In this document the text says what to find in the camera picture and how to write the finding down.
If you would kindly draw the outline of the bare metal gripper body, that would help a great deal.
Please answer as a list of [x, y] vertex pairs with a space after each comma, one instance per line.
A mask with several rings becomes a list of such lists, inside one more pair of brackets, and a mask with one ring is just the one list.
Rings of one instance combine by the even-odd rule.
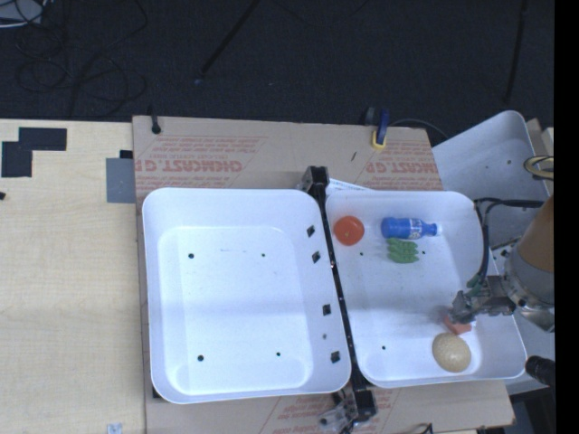
[[547, 333], [555, 331], [555, 288], [551, 276], [524, 281], [517, 276], [487, 276], [470, 282], [470, 304], [474, 315], [522, 317]]

